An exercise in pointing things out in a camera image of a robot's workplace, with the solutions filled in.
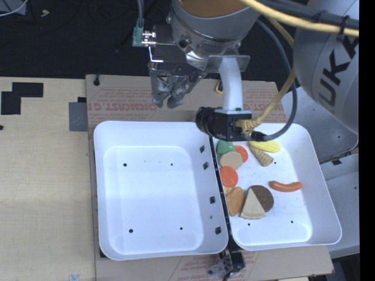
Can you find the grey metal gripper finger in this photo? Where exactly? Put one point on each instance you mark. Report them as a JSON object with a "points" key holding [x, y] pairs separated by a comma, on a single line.
{"points": [[159, 94], [178, 94]]}

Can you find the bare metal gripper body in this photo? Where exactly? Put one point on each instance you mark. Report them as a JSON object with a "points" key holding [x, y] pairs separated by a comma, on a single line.
{"points": [[170, 57]]}

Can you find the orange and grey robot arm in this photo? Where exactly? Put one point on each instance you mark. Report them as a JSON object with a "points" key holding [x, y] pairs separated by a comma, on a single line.
{"points": [[322, 69]]}

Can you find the brown cardboard board red print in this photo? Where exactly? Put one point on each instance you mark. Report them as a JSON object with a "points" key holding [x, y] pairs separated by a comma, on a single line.
{"points": [[123, 104]]}

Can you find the green toy vegetable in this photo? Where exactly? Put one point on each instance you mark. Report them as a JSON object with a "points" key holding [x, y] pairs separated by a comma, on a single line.
{"points": [[225, 147]]}

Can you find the beige toy biscuit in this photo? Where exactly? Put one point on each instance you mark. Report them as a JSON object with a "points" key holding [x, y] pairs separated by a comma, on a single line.
{"points": [[231, 159]]}

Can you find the red-orange toy slice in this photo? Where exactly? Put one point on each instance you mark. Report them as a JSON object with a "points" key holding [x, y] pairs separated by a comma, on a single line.
{"points": [[243, 153]]}

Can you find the orange round toy slice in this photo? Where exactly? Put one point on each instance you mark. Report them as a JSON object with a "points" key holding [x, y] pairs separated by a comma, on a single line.
{"points": [[229, 176]]}

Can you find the white plastic tray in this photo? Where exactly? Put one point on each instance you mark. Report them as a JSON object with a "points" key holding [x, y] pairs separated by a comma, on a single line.
{"points": [[152, 192], [281, 209]]}

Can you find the yellow toy corn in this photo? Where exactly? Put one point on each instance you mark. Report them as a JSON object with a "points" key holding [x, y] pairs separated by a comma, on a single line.
{"points": [[268, 146]]}

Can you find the beige toy cone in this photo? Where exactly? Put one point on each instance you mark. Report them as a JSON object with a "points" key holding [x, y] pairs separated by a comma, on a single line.
{"points": [[263, 158]]}

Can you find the thin black rod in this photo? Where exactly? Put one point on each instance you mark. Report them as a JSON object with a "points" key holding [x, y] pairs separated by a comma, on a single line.
{"points": [[223, 198]]}

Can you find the orange toy bread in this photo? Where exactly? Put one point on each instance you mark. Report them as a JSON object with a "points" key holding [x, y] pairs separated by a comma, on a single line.
{"points": [[235, 202]]}

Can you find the brown round toy biscuit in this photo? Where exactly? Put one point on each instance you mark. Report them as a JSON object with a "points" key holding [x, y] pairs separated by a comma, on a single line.
{"points": [[266, 198]]}

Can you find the beige toy wedge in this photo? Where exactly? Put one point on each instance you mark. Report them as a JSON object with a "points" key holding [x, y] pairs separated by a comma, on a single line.
{"points": [[252, 208]]}

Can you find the orange toy sausage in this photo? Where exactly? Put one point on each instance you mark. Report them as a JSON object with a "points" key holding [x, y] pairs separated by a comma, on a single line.
{"points": [[285, 186]]}

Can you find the black cylinder on white bracket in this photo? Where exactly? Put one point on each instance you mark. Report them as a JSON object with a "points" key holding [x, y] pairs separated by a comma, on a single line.
{"points": [[233, 89]]}

